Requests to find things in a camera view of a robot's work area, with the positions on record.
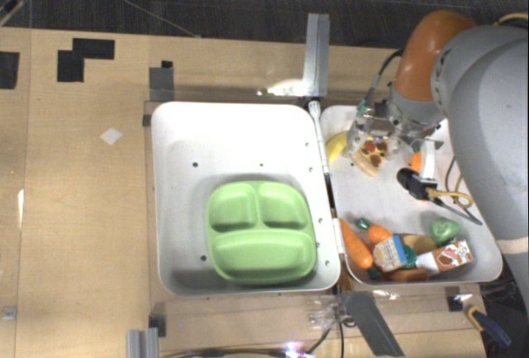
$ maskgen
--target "green divided plate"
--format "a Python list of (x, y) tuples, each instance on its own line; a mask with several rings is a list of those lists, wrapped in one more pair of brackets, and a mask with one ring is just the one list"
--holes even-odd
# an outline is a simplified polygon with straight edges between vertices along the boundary
[(278, 182), (215, 189), (207, 201), (207, 245), (217, 273), (237, 284), (287, 283), (309, 274), (316, 263), (307, 202)]

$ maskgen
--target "toy carrot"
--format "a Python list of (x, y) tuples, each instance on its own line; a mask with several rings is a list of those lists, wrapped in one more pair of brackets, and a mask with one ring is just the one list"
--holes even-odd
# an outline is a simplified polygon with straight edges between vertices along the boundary
[(378, 224), (369, 224), (365, 220), (365, 218), (361, 218), (356, 223), (356, 226), (359, 229), (367, 231), (367, 236), (369, 240), (373, 242), (374, 245), (380, 243), (381, 241), (385, 241), (386, 239), (392, 236), (391, 233), (384, 229), (382, 226)]
[(417, 151), (410, 158), (410, 167), (413, 171), (421, 173), (421, 152)]
[(344, 238), (347, 255), (350, 260), (362, 270), (367, 270), (373, 265), (373, 256), (365, 243), (354, 233), (349, 225), (340, 218), (341, 235)]

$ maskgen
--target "wooden table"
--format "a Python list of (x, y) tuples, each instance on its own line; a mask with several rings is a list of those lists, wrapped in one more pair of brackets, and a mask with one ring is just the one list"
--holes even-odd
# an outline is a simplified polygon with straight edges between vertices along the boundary
[[(115, 58), (85, 60), (84, 83), (58, 83), (57, 51), (71, 50), (74, 37), (115, 40)], [(0, 306), (18, 309), (16, 320), (0, 321), (0, 357), (125, 357), (127, 331), (145, 330), (150, 313), (142, 126), (149, 67), (173, 61), (181, 92), (248, 98), (300, 78), (304, 45), (0, 28), (0, 50), (21, 54), (17, 88), (0, 90)], [(357, 103), (388, 53), (331, 47), (329, 99)], [(100, 137), (110, 128), (123, 135), (113, 145)], [(476, 285), (461, 293), (483, 309)], [(378, 305), (407, 356), (485, 356), (463, 313), (448, 312), (442, 289), (400, 294)], [(272, 314), (251, 329), (222, 310), (212, 320), (178, 301), (183, 323), (212, 330), (219, 344), (234, 331), (257, 339), (275, 324)], [(260, 299), (264, 313), (267, 301)], [(304, 303), (293, 298), (288, 316), (306, 316)], [(300, 340), (320, 334), (304, 321), (295, 328)], [(187, 333), (187, 342), (204, 337)], [(358, 329), (346, 337), (346, 356), (371, 356)], [(318, 356), (338, 356), (339, 343), (332, 332)]]

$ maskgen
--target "plastic container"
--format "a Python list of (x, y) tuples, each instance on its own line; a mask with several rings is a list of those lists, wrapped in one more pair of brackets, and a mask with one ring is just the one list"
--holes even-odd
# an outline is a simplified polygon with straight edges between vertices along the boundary
[[(322, 113), (322, 133), (325, 140), (336, 133), (347, 130), (356, 114), (355, 107), (334, 106)], [(441, 123), (441, 129), (432, 137), (444, 141), (445, 144), (436, 152), (437, 180), (445, 178), (446, 169), (453, 156), (448, 134), (448, 122)], [(503, 267), (501, 253), (486, 222), (478, 226), (458, 217), (454, 213), (439, 208), (433, 203), (418, 201), (403, 189), (397, 182), (396, 174), (407, 167), (411, 150), (406, 154), (401, 149), (391, 160), (386, 160), (380, 166), (379, 172), (373, 178), (364, 174), (358, 167), (351, 166), (351, 160), (339, 156), (331, 164), (332, 188), (336, 202), (338, 217), (346, 220), (351, 227), (357, 220), (364, 217), (372, 223), (379, 224), (392, 233), (412, 233), (430, 236), (430, 225), (438, 217), (446, 217), (460, 224), (458, 239), (465, 239), (469, 244), (474, 260), (459, 268), (442, 272), (425, 282), (418, 284), (461, 284), (481, 283), (496, 279)], [(450, 179), (452, 185), (459, 175), (459, 169), (454, 166)], [(466, 191), (463, 182), (460, 189)], [(479, 210), (474, 205), (469, 209), (479, 220), (483, 221)], [(357, 231), (359, 236), (367, 236), (363, 231)], [(372, 287), (402, 286), (402, 282), (380, 282), (371, 280), (366, 271), (355, 268), (348, 260), (350, 273), (361, 283)]]
[[(306, 111), (278, 104), (164, 103), (153, 113), (151, 129), (158, 271), (169, 292), (210, 296), (322, 291), (336, 284), (341, 262), (314, 123)], [(228, 210), (230, 215), (220, 222), (214, 212), (218, 204), (212, 195), (216, 189), (237, 182), (247, 184), (248, 198), (244, 198), (245, 193), (235, 193), (235, 198), (241, 196), (236, 202), (244, 203), (246, 210), (238, 215)], [(272, 184), (261, 185), (263, 190), (256, 193), (251, 182), (281, 183), (298, 191), (307, 203), (310, 224), (305, 226), (306, 216), (301, 213), (278, 220), (276, 212), (267, 212), (265, 203), (265, 186)], [(281, 194), (276, 190), (268, 196), (277, 205)], [(220, 202), (227, 201), (230, 195), (227, 191), (222, 193), (224, 199)], [(263, 202), (260, 208), (250, 200), (254, 195)], [(281, 201), (285, 206), (291, 204), (287, 198)], [(298, 206), (290, 208), (299, 211)], [(288, 228), (296, 225), (304, 228)], [(309, 227), (314, 227), (312, 247), (316, 247), (316, 259), (312, 264), (310, 248), (302, 241), (299, 250), (304, 264), (302, 270), (296, 269), (297, 278), (290, 281), (271, 277), (269, 283), (262, 284), (265, 279), (261, 276), (251, 279), (248, 275), (250, 267), (243, 269), (244, 280), (233, 279), (226, 268), (241, 262), (237, 264), (238, 259), (229, 258), (228, 265), (222, 268), (218, 260), (222, 253), (212, 254), (208, 245), (208, 231), (213, 242), (213, 237), (220, 241), (225, 234), (241, 230), (259, 238), (261, 235), (256, 233), (262, 230), (267, 239), (273, 230), (283, 231), (282, 236), (291, 242), (295, 236), (309, 236)], [(226, 241), (226, 248), (239, 249), (244, 254), (247, 246), (241, 244), (241, 239), (239, 236), (238, 240)]]
[(292, 186), (224, 184), (207, 202), (207, 243), (216, 272), (236, 284), (292, 282), (316, 264), (316, 239), (305, 198)]

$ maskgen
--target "toy food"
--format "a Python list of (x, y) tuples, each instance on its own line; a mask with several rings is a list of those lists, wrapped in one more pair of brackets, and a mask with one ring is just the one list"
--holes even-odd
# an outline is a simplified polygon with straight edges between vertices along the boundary
[(404, 245), (403, 250), (404, 250), (404, 256), (406, 256), (406, 264), (404, 268), (412, 269), (413, 267), (415, 267), (415, 261), (417, 260), (417, 254), (408, 245)]
[(431, 238), (440, 246), (454, 239), (460, 232), (460, 225), (449, 218), (438, 217), (430, 225)]
[(404, 267), (406, 254), (398, 236), (391, 236), (376, 244), (373, 249), (373, 261), (384, 273)]
[(384, 277), (392, 282), (423, 282), (428, 278), (428, 273), (425, 269), (395, 270)]
[(369, 224), (365, 220), (365, 218), (361, 218), (356, 223), (356, 226), (359, 229), (366, 230), (369, 240), (372, 241), (375, 245), (391, 237), (391, 233), (388, 232), (385, 228), (383, 228), (379, 224)]
[(366, 174), (374, 177), (378, 172), (384, 157), (388, 152), (385, 141), (375, 142), (368, 136), (367, 141), (351, 156), (353, 162)]
[(340, 218), (341, 235), (344, 238), (347, 255), (350, 260), (362, 270), (373, 265), (373, 256), (365, 243), (352, 231), (349, 225)]
[(412, 248), (417, 255), (426, 254), (437, 248), (437, 244), (433, 239), (424, 235), (402, 235), (401, 241), (403, 245)]
[(334, 161), (338, 155), (347, 147), (347, 132), (342, 131), (337, 135), (334, 135), (331, 139), (325, 144), (325, 149), (327, 152), (327, 160), (329, 164)]
[(417, 256), (416, 266), (428, 274), (452, 270), (473, 260), (467, 241), (457, 241)]
[(413, 171), (416, 171), (417, 173), (421, 173), (421, 152), (417, 151), (412, 155), (412, 158), (410, 158), (410, 167)]

